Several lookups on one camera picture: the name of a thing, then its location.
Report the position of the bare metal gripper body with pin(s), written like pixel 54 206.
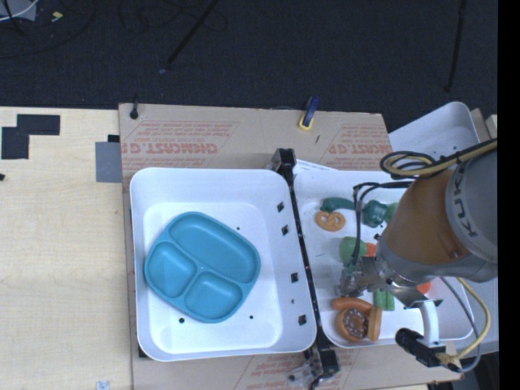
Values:
pixel 375 274

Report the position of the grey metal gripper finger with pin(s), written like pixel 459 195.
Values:
pixel 354 272
pixel 347 289

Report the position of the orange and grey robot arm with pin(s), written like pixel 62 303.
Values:
pixel 430 226

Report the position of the light green toy vegetable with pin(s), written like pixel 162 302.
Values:
pixel 350 248

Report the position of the orange toy carrot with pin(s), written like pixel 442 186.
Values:
pixel 371 250

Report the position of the green toy beans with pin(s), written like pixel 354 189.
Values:
pixel 384 300

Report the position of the chocolate glazed toy doughnut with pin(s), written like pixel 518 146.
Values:
pixel 352 324

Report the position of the white plastic tray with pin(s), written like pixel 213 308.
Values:
pixel 268 193
pixel 321 258

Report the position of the tan toy biscuit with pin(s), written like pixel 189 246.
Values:
pixel 374 324

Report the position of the small orange toy piece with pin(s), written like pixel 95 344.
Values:
pixel 424 287

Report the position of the orange pretzel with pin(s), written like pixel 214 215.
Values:
pixel 325 222

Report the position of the thin black and white rod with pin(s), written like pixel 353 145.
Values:
pixel 302 242

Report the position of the green toy pepper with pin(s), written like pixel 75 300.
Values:
pixel 374 213

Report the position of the dark green toy vegetable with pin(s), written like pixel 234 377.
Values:
pixel 335 204

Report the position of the white paper sheet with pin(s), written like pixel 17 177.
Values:
pixel 315 165

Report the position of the blue divided plate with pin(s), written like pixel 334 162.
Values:
pixel 203 264

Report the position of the brown cardboard board red print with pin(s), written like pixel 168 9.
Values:
pixel 227 144

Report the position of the black cylinder on white bracket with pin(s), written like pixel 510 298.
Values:
pixel 430 327

